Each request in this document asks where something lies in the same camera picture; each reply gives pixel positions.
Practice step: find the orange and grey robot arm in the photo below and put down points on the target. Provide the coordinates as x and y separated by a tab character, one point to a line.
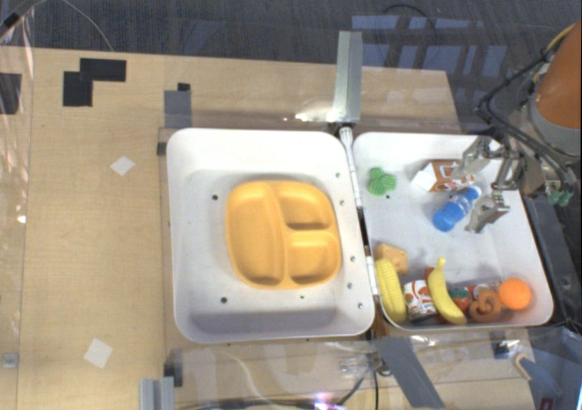
561	85

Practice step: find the brown pretzel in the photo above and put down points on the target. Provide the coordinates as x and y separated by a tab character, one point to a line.
484	307

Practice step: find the yellow banana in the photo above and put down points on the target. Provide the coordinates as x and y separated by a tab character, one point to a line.
443	296

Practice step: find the clear bottle with blue cap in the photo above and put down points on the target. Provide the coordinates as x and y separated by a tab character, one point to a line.
448	215

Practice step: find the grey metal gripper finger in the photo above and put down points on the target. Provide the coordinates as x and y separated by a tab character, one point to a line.
487	212
475	156

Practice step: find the yellow cheese wedge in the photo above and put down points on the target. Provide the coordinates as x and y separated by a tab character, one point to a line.
393	256

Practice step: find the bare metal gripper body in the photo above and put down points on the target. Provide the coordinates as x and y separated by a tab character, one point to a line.
523	172

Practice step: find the green broccoli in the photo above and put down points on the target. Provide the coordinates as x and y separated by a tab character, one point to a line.
381	182

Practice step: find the white and orange carton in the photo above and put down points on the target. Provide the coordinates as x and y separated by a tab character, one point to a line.
437	175

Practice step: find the orange fruit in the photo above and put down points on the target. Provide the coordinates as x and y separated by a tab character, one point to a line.
515	293

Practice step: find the yellow corn cob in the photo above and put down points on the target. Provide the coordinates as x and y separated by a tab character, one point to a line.
392	290

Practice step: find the white and orange can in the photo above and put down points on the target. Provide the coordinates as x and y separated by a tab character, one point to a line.
418	301

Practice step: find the orange divided plate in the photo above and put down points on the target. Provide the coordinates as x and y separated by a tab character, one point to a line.
254	235

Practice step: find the red strawberry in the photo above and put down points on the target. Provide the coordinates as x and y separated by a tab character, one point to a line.
461	299

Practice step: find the white plastic tray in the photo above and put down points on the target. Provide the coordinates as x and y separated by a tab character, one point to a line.
491	253
200	235

